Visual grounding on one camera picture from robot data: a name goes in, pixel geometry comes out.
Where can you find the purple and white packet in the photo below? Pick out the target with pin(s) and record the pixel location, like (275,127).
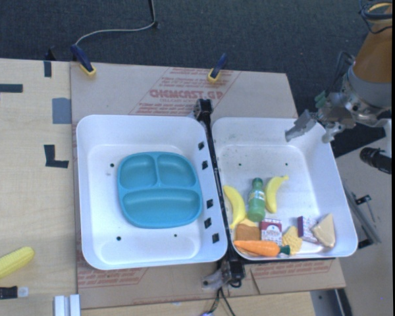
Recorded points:
(305,227)

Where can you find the orange carrot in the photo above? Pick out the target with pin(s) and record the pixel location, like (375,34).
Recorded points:
(260,247)

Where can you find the beige wedge slice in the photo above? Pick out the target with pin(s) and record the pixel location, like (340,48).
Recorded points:
(326,230)

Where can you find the black cylinder on white bracket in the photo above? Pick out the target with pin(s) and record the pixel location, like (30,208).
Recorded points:
(377,160)

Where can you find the red and white carton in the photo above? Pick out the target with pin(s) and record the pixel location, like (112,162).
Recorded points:
(271,230)

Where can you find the yellow ridged corn piece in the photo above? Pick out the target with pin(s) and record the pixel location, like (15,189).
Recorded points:
(293,240)

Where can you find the brown bread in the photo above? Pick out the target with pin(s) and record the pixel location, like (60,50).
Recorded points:
(247,233)

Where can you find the thin black and white rod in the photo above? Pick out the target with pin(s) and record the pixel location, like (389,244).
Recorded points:
(214,163)

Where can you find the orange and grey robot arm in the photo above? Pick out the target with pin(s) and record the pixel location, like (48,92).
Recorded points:
(373,58)

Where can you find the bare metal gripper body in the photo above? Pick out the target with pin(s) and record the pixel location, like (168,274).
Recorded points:
(344,112)

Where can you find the yellow banana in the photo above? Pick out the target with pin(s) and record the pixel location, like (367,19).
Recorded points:
(271,193)
(237,202)

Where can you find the white plastic tray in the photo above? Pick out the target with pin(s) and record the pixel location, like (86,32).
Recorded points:
(98,209)
(260,143)

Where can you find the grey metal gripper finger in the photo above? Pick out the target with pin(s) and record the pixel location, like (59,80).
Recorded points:
(330,133)
(301,125)

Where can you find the yellow corn cob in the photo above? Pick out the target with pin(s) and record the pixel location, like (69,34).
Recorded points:
(10,263)

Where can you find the brown cardboard board red print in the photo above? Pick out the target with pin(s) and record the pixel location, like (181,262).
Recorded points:
(125,91)

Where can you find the green bottle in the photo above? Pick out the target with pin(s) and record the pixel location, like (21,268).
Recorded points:
(256,202)

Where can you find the blue divided plate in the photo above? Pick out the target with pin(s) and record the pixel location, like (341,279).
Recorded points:
(159,206)

